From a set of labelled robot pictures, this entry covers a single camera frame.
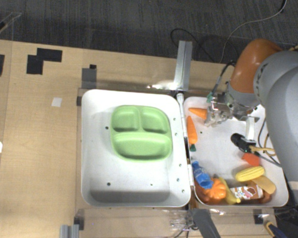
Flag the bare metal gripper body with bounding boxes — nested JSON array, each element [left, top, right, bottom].
[[208, 92, 241, 122]]

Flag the orange carrot with green top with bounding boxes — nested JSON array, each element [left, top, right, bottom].
[[185, 115, 200, 153]]

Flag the thin black and white rod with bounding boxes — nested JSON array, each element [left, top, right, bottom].
[[172, 92, 199, 187]]

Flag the white plastic tray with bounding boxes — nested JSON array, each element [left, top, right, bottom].
[[75, 88, 197, 212], [178, 95, 295, 210]]

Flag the orange-red block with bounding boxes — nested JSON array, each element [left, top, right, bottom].
[[241, 152, 261, 167]]

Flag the blue plastic bottle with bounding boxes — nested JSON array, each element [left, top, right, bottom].
[[190, 160, 215, 191]]

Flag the yellow corn cob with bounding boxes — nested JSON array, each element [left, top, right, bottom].
[[234, 164, 266, 184]]

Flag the orange pumpkin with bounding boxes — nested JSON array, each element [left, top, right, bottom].
[[193, 177, 228, 206]]

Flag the green divided plate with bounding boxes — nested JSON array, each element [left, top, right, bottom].
[[108, 104, 176, 164]]

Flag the yellow banana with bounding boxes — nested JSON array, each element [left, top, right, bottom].
[[217, 176, 242, 205]]

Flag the brown and white bottle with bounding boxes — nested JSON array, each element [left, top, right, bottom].
[[228, 184, 265, 204]]

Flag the yellow oval bread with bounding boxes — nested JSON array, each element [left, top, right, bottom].
[[251, 174, 278, 195]]

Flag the brown sausage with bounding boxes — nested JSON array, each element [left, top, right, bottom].
[[258, 188, 272, 205]]

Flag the black cylinder on white bracket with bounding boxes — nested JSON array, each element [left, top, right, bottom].
[[229, 115, 260, 154]]

